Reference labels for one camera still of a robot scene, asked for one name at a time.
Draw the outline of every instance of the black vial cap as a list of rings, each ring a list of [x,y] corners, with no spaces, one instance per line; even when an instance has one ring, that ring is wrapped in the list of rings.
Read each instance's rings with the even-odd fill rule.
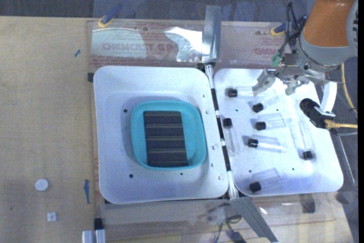
[[[261,103],[253,105],[253,111],[256,113],[261,112],[264,109],[263,105]]]
[[[229,96],[229,97],[237,97],[238,96],[238,91],[236,89],[229,88],[227,90],[227,96]]]
[[[266,129],[266,123],[265,122],[256,122],[255,123],[255,128],[258,130],[258,131],[261,131],[261,130],[265,130]]]
[[[313,158],[312,152],[311,151],[306,151],[303,152],[303,159],[305,160],[311,160]]]
[[[259,182],[253,182],[249,184],[249,188],[252,192],[257,192],[262,189],[262,186],[260,185]]]
[[[233,122],[231,121],[231,118],[224,118],[222,120],[222,125],[223,125],[223,127],[232,127]]]
[[[258,140],[257,139],[249,139],[248,140],[248,146],[251,148],[257,148],[258,147]]]

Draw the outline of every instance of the blue clip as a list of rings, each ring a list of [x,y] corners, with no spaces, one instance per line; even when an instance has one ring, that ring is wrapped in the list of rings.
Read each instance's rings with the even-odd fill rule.
[[[107,27],[111,20],[118,16],[119,12],[122,10],[123,5],[119,3],[118,5],[114,6],[107,14],[105,14],[99,21],[98,25],[102,28]]]
[[[287,24],[283,23],[279,27],[274,27],[271,29],[272,36],[281,36],[286,31]]]

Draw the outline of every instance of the teal tray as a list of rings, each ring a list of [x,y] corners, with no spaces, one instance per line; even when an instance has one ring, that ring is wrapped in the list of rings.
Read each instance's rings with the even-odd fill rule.
[[[176,111],[181,113],[187,166],[153,167],[147,164],[147,144],[143,113],[146,111]],[[151,170],[185,170],[200,165],[206,158],[206,138],[200,112],[182,101],[147,101],[137,105],[131,113],[131,141],[137,161]]]

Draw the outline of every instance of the glass vial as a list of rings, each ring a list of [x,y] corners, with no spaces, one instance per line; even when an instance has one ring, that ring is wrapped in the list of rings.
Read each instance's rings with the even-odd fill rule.
[[[237,98],[253,97],[253,90],[249,86],[227,88],[226,95],[228,97],[237,97]]]
[[[286,122],[280,113],[271,113],[258,116],[257,122],[255,123],[255,128],[258,131],[277,129],[285,126]]]
[[[277,169],[271,168],[252,175],[249,184],[251,192],[269,191],[276,188],[282,189],[287,181],[287,174],[279,174]]]
[[[248,147],[256,148],[257,150],[265,150],[272,152],[285,152],[286,147],[281,145],[279,140],[274,137],[264,137],[252,135],[248,140]]]
[[[256,103],[253,105],[252,110],[256,113],[259,113],[262,110],[268,109],[278,103],[279,103],[279,97],[277,95],[273,95],[271,97],[256,100]]]
[[[289,120],[288,127],[291,132],[293,144],[297,148],[300,158],[311,160],[315,155],[315,144],[313,143],[311,130],[304,117],[299,115],[299,120]]]
[[[231,152],[232,156],[234,156],[240,152],[238,134],[233,127],[231,118],[224,118],[222,120],[222,125],[224,127],[224,137],[227,150]]]

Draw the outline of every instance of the white lid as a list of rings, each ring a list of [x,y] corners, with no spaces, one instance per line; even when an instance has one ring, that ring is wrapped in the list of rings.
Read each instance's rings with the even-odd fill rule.
[[[45,191],[48,188],[48,182],[44,178],[38,179],[35,183],[35,189],[37,191]]]

